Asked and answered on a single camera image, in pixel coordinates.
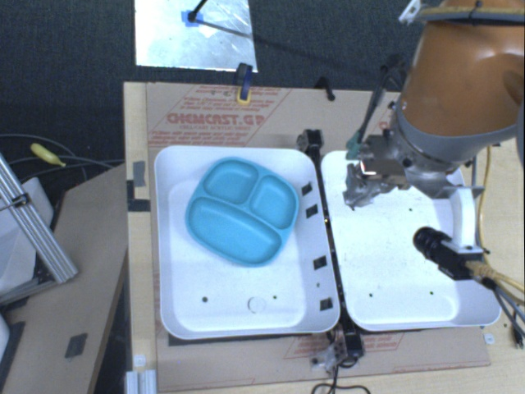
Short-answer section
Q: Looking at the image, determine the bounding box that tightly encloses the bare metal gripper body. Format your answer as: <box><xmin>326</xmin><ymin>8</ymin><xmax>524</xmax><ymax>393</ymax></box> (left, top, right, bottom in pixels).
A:
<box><xmin>358</xmin><ymin>134</ymin><xmax>459</xmax><ymax>199</ymax></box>

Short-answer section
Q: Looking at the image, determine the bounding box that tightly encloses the thin black rod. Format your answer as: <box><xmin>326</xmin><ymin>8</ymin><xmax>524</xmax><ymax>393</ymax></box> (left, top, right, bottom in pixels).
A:
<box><xmin>310</xmin><ymin>145</ymin><xmax>352</xmax><ymax>332</ymax></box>

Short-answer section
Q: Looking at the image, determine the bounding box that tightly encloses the white plastic tray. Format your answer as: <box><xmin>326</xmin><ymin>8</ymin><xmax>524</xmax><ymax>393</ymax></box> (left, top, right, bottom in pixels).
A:
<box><xmin>153</xmin><ymin>144</ymin><xmax>343</xmax><ymax>341</ymax></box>
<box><xmin>320</xmin><ymin>149</ymin><xmax>503</xmax><ymax>332</ymax></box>

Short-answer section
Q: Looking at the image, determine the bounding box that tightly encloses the blue divided plate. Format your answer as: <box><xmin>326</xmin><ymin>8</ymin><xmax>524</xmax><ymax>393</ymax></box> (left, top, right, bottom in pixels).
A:
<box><xmin>185</xmin><ymin>157</ymin><xmax>301</xmax><ymax>268</ymax></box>

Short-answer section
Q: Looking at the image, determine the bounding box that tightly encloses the brown cardboard board red print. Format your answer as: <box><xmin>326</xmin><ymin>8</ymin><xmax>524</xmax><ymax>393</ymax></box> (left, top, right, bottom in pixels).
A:
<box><xmin>145</xmin><ymin>81</ymin><xmax>492</xmax><ymax>393</ymax></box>

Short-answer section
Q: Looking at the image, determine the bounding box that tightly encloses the yellow banana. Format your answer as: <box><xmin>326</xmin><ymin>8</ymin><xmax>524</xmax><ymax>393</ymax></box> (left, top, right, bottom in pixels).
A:
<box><xmin>30</xmin><ymin>142</ymin><xmax>67</xmax><ymax>168</ymax></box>

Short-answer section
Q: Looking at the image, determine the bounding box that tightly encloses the black block with thin wires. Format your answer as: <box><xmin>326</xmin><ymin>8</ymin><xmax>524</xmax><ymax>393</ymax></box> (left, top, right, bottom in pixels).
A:
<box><xmin>296</xmin><ymin>128</ymin><xmax>326</xmax><ymax>153</ymax></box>
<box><xmin>340</xmin><ymin>328</ymin><xmax>366</xmax><ymax>365</ymax></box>

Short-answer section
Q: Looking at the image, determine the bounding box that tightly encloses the black cylinder on white bracket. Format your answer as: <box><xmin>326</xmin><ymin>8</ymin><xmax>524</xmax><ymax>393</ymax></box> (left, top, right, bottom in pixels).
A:
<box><xmin>413</xmin><ymin>183</ymin><xmax>487</xmax><ymax>282</ymax></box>

